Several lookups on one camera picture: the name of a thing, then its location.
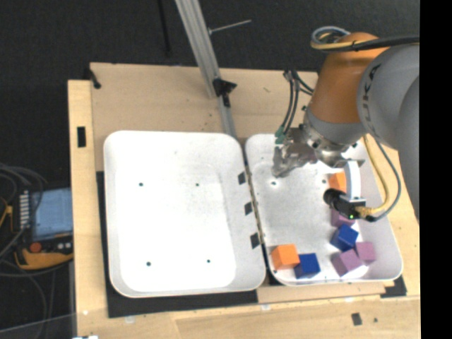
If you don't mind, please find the pale wood board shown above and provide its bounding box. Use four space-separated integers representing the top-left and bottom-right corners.
89 61 397 305

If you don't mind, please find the white plastic tray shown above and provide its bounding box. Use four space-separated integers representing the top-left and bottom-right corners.
244 132 405 287
102 129 267 299

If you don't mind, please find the black cylinder on white bracket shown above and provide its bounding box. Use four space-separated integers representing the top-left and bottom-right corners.
322 160 368 221

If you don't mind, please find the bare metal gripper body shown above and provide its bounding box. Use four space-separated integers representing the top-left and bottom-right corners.
281 125 355 171

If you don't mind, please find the blue cube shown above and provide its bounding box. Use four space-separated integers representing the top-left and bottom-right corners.
329 223 360 253
293 252 322 280

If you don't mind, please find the purple cube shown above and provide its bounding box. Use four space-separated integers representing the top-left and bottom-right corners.
354 240 377 264
330 208 356 230
331 248 364 278

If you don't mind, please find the orange cube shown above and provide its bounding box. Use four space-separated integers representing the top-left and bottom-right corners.
270 243 302 271
328 172 348 194

